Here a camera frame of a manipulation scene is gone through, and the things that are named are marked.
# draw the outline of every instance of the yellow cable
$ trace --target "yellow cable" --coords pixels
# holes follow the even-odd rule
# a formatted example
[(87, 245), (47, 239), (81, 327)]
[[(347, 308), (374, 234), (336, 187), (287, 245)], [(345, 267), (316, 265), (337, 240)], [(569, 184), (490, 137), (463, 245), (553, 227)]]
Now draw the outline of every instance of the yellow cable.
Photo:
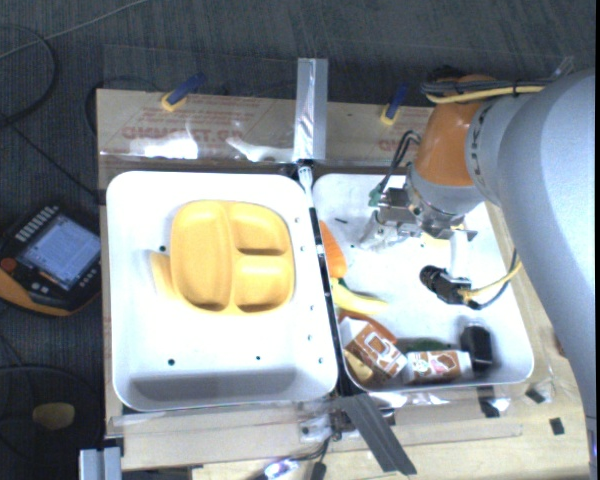
[[(522, 85), (520, 87), (515, 87), (515, 93), (540, 92), (542, 89), (544, 89), (543, 85)], [(432, 96), (431, 94), (426, 94), (426, 97), (433, 103), (466, 103), (468, 101), (482, 100), (493, 96), (504, 96), (507, 94), (514, 94), (514, 87), (468, 92), (465, 94), (456, 94), (454, 96)]]
[(516, 261), (515, 266), (501, 279), (498, 279), (497, 281), (488, 284), (487, 286), (483, 286), (482, 288), (475, 288), (473, 290), (458, 290), (458, 293), (460, 295), (462, 295), (462, 298), (465, 302), (468, 302), (469, 300), (478, 297), (480, 295), (482, 295), (483, 293), (491, 290), (492, 288), (495, 288), (497, 286), (502, 286), (504, 283), (506, 283), (507, 281), (510, 281), (520, 270), (520, 268), (522, 267), (522, 262), (520, 260)]

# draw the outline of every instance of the yellow banana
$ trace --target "yellow banana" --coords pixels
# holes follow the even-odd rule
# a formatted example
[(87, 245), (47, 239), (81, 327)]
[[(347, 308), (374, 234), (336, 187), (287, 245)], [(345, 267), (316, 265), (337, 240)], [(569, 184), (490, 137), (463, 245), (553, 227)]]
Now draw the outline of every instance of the yellow banana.
[(331, 278), (331, 295), (336, 306), (365, 315), (373, 315), (384, 311), (389, 305), (384, 300), (352, 292), (346, 286), (340, 284), (335, 277)]

